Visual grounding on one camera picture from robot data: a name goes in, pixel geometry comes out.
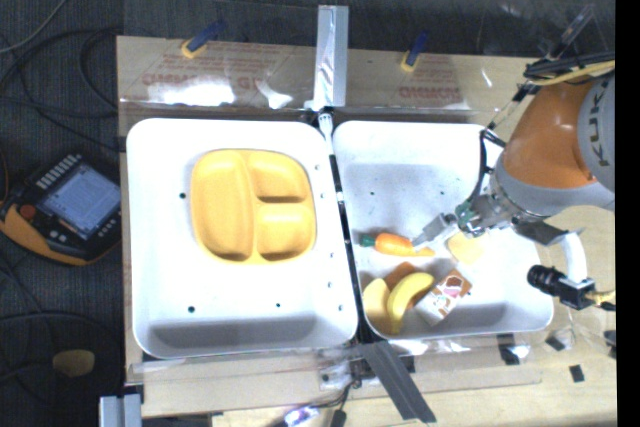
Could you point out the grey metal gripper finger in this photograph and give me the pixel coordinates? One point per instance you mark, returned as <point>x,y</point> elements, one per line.
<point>437,227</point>

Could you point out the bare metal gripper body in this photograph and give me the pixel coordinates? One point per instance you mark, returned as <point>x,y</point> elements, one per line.
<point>487,215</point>

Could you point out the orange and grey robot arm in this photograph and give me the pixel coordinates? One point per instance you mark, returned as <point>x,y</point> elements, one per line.
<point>550,140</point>

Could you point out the orange carrot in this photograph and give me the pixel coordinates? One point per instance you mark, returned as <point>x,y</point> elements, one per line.
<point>392,243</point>

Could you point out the orange brown biscuit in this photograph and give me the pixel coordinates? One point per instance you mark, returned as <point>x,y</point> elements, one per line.
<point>400,271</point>

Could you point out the white plastic tray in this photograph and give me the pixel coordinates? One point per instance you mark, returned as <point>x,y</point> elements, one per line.
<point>410,165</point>
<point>240,305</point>

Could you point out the brown and white carton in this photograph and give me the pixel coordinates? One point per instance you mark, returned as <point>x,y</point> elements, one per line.
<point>442,300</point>

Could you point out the yellow banana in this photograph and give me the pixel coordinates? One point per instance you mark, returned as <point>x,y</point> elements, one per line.
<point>402,297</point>

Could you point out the pale yellow oval slice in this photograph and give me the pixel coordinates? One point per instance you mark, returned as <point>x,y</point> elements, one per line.
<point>375,305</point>

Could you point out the brown cardboard board red print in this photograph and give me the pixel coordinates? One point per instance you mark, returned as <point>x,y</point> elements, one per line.
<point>575,380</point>

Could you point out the yellow divided plate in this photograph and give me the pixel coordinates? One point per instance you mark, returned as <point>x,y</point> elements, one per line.
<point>225,210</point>

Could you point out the yellow oval object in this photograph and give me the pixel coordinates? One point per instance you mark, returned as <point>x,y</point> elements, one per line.
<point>74,362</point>

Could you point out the black cylinder on white bracket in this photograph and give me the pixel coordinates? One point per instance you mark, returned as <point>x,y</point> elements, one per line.
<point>560,284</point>

